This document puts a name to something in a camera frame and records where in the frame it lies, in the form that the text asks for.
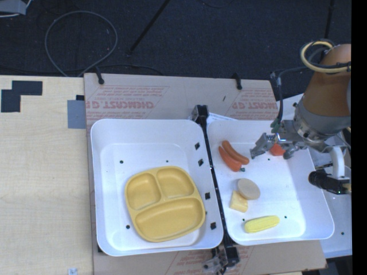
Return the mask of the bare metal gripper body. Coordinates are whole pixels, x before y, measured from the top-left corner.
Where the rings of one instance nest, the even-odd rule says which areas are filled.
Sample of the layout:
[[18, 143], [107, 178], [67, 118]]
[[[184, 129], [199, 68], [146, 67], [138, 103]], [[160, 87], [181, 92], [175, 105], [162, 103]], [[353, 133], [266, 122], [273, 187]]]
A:
[[329, 146], [326, 143], [328, 138], [328, 135], [311, 128], [303, 120], [283, 120], [275, 134], [276, 142], [285, 150], [299, 150], [309, 147], [324, 152]]

